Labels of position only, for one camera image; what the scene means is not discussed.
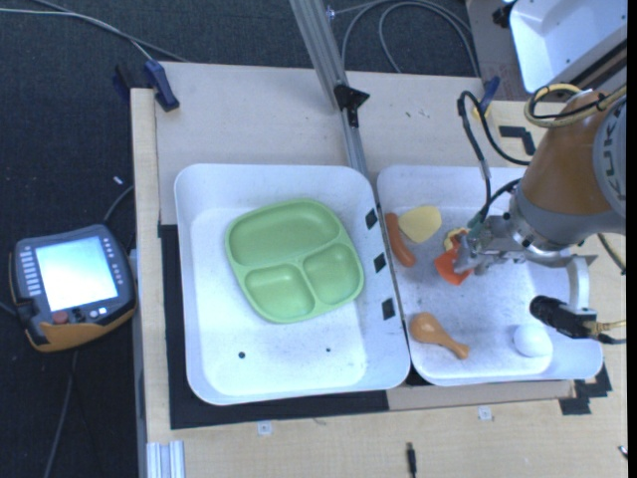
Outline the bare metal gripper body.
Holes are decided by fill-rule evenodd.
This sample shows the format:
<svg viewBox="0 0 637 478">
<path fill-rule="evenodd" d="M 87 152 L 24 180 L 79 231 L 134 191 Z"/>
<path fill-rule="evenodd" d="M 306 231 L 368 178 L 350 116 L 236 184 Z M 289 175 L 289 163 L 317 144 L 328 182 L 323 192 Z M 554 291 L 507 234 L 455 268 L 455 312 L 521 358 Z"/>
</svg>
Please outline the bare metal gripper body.
<svg viewBox="0 0 637 478">
<path fill-rule="evenodd" d="M 469 269 L 477 274 L 508 262 L 561 268 L 570 260 L 566 246 L 544 238 L 517 214 L 489 216 L 479 232 L 469 236 Z"/>
</svg>

